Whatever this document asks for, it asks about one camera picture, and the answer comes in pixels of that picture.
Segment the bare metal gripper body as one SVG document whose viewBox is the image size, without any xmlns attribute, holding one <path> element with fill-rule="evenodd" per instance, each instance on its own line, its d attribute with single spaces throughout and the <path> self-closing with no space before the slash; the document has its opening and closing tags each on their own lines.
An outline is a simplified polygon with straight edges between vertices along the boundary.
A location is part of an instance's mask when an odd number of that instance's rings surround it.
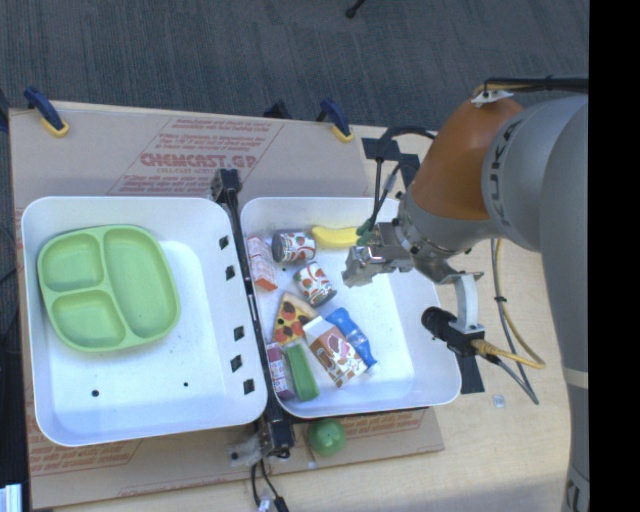
<svg viewBox="0 0 640 512">
<path fill-rule="evenodd" d="M 394 271 L 413 269 L 409 251 L 402 245 L 393 222 L 372 225 L 365 222 L 356 230 L 358 239 L 353 251 L 355 272 L 358 277 L 373 277 Z"/>
</svg>

